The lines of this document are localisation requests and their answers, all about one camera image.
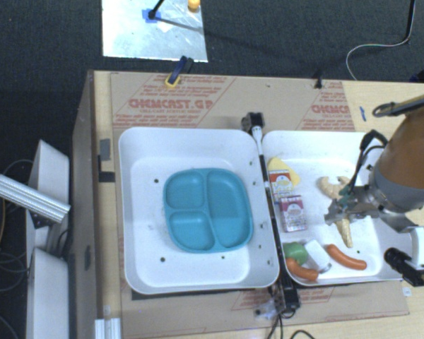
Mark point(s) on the brown cardboard board red print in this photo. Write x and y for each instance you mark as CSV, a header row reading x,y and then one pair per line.
x,y
205,104

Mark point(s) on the orange sausage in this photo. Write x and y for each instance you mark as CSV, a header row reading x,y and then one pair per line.
x,y
346,258

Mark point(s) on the maroon and white carton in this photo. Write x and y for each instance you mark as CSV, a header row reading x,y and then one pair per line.
x,y
293,214

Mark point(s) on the blue divided plate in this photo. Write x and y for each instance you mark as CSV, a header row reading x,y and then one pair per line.
x,y
208,210

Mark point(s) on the orange carrot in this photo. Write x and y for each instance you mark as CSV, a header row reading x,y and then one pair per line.
x,y
302,270

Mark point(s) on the black cylinder on white bracket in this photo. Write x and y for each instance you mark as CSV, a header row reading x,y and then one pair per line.
x,y
406,263

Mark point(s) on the silver metal floor plate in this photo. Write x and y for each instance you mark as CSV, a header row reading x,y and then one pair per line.
x,y
134,30

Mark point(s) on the red and white carton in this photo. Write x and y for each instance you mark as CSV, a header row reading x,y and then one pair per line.
x,y
280,184

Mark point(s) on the small orange knob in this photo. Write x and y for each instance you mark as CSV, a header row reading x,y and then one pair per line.
x,y
194,3

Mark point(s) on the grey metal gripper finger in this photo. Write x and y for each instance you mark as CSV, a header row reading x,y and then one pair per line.
x,y
334,214
356,218

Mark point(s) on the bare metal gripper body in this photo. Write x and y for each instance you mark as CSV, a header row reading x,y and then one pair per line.
x,y
365,200

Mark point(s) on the green toy pepper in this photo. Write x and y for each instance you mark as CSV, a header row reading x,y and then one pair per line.
x,y
295,252

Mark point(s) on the white plastic tray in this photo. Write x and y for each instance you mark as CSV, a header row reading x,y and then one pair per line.
x,y
148,224
367,245

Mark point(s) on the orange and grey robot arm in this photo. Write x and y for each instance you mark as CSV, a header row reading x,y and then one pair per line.
x,y
410,154

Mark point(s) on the thin black and white rod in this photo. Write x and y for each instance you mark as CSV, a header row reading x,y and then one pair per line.
x,y
268,196

